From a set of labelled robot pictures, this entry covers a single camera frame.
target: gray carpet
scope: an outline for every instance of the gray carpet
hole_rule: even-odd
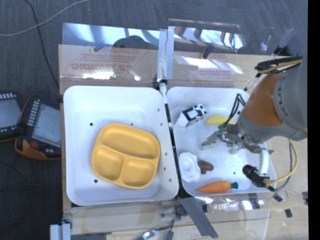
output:
[[[308,0],[91,0],[68,8],[39,29],[3,36],[36,24],[27,2],[42,23],[78,1],[83,0],[0,0],[0,91],[19,92],[24,101],[35,94],[57,100],[63,23],[144,30],[165,29],[168,19],[239,24],[249,41],[246,54],[255,53],[254,45],[267,29],[294,29],[283,54],[303,56],[307,51]],[[0,165],[0,239],[48,239],[49,226],[61,223],[61,162],[21,156],[14,142],[6,141],[0,142]],[[12,187],[22,183],[38,185]]]

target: toy carrot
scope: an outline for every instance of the toy carrot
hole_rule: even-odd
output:
[[[227,192],[229,189],[237,189],[238,183],[230,183],[227,180],[219,180],[208,185],[204,185],[199,187],[197,190],[199,192],[207,192],[207,193],[224,193]]]

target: yellow cable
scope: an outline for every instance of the yellow cable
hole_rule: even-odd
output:
[[[295,146],[293,145],[293,143],[291,142],[290,139],[288,139],[291,147],[292,147],[292,150],[293,150],[293,153],[294,153],[294,157],[295,157],[295,163],[294,163],[294,166],[292,168],[292,170],[285,176],[281,177],[281,178],[278,178],[278,179],[275,179],[275,180],[264,180],[263,182],[265,183],[265,186],[266,187],[270,187],[271,185],[275,184],[275,183],[278,183],[278,182],[281,182],[285,179],[287,179],[288,177],[290,177],[294,171],[297,169],[297,166],[298,166],[298,156],[297,156],[297,151],[296,151],[296,148]]]
[[[292,64],[298,64],[298,63],[300,63],[301,61],[302,61],[301,59],[297,59],[297,60],[293,60],[293,61],[281,63],[281,64],[279,64],[279,65],[270,67],[270,68],[265,69],[265,70],[259,70],[258,72],[259,72],[260,74],[269,73],[269,72],[274,71],[274,70],[276,70],[276,69],[278,69],[278,68],[282,68],[282,67],[289,66],[289,65],[292,65]]]

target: multimeter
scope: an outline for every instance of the multimeter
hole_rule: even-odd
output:
[[[0,142],[15,139],[19,135],[18,122],[24,102],[14,91],[0,91]]]
[[[60,105],[39,95],[25,103],[18,122],[21,134],[15,139],[15,150],[38,160],[61,157]]]

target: device screen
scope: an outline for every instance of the device screen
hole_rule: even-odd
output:
[[[61,147],[60,111],[45,104],[40,105],[32,138]]]
[[[0,101],[0,128],[16,126],[19,121],[21,109],[15,99]]]

